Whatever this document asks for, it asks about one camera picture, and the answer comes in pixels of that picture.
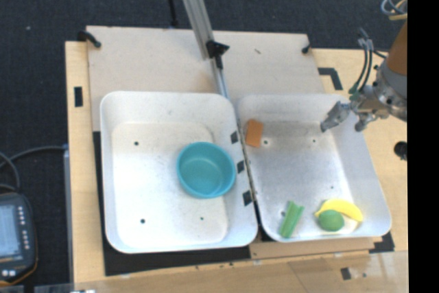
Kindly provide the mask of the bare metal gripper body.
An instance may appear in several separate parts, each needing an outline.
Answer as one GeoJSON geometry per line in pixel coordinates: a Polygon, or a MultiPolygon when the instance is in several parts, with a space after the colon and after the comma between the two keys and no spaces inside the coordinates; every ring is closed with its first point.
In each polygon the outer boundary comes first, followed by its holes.
{"type": "Polygon", "coordinates": [[[360,121],[375,121],[393,116],[407,120],[407,100],[382,82],[373,82],[351,92],[351,110],[360,121]]]}

